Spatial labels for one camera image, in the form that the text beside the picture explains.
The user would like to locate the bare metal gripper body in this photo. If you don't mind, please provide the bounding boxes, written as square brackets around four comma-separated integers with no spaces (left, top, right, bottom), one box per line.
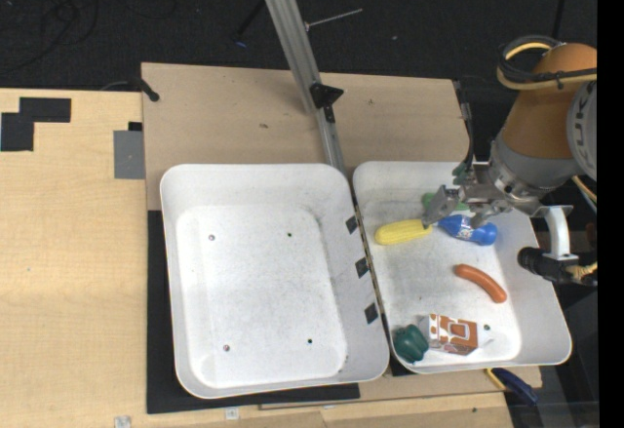
[456,161,545,218]

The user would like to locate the green toy vegetable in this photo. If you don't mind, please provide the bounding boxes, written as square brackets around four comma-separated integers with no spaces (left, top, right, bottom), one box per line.
[420,191,470,214]

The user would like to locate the blue plastic bottle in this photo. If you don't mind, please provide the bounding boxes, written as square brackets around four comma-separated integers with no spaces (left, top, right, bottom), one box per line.
[436,214,499,248]

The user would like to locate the yellow corn cob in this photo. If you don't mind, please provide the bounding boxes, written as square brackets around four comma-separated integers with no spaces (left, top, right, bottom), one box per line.
[373,218,434,247]

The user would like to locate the orange sausage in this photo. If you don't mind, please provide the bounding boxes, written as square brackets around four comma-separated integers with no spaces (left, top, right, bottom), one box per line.
[453,262,509,305]

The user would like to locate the white plastic tray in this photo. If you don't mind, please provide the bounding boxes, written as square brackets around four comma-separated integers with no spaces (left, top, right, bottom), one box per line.
[351,160,573,375]
[159,162,391,401]

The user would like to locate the orange and white carton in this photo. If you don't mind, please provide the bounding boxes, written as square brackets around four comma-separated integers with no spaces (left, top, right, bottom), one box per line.
[416,312,495,358]

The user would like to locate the dark green bell pepper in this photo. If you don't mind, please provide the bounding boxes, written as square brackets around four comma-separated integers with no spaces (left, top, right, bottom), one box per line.
[392,323,431,365]

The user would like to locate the brown cardboard board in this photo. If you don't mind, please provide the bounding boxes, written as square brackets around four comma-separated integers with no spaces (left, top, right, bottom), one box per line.
[140,62,544,410]

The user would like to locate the black cylinder on white bracket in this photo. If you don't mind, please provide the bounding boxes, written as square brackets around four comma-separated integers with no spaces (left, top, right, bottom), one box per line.
[517,204,586,285]

